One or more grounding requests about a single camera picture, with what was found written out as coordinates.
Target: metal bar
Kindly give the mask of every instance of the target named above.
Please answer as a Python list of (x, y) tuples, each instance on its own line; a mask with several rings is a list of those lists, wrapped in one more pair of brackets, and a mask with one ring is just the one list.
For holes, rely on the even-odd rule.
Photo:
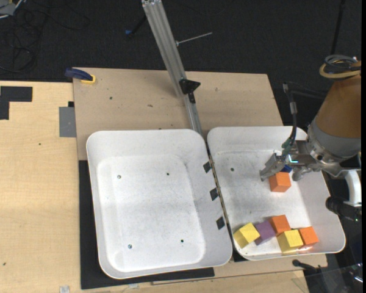
[(192, 129), (202, 135), (196, 104), (190, 102), (188, 95), (182, 93), (182, 89), (179, 85), (181, 79), (187, 78), (162, 1), (142, 0), (142, 7), (148, 18), (149, 25), (151, 26), (154, 38), (156, 39), (165, 67), (172, 80), (176, 95), (184, 100)]

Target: black bracket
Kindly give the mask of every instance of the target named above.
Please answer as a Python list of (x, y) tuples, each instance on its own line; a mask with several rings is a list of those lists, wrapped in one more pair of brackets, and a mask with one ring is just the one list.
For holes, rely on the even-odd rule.
[(179, 84), (181, 85), (183, 94), (188, 95), (191, 103), (195, 103), (194, 91), (201, 85), (201, 83), (197, 81), (189, 81), (188, 79), (181, 79)]

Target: yellow block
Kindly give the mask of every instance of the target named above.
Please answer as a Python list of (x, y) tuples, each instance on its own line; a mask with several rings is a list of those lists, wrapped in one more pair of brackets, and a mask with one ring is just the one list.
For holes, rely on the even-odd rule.
[(247, 223), (233, 234), (233, 238), (241, 248), (255, 241), (258, 237), (260, 237), (260, 234), (251, 222)]
[(298, 230), (289, 230), (282, 232), (278, 237), (278, 243), (282, 253), (290, 253), (304, 245)]

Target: black mat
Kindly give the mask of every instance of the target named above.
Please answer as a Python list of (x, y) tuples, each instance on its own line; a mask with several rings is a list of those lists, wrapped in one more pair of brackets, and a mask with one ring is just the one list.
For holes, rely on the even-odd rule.
[(182, 280), (214, 277), (213, 268), (168, 272), (146, 277), (116, 280), (108, 277), (101, 269), (96, 244), (95, 218), (88, 161), (79, 161), (80, 190), (80, 259), (81, 288), (95, 289), (106, 286), (141, 283), (150, 281)]

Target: orange block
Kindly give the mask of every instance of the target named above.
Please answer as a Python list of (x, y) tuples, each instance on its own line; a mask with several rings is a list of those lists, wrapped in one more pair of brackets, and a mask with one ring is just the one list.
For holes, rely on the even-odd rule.
[(286, 215), (273, 216), (268, 220), (271, 226), (274, 228), (276, 236), (279, 236), (284, 231), (291, 230), (289, 225), (289, 221), (286, 218)]
[(268, 177), (272, 192), (286, 192), (292, 186), (289, 173), (279, 172)]
[(301, 228), (298, 230), (298, 232), (300, 232), (300, 236), (304, 242), (304, 245), (300, 247), (300, 249), (307, 250), (308, 248), (311, 248), (313, 244), (318, 242), (318, 237), (312, 226)]

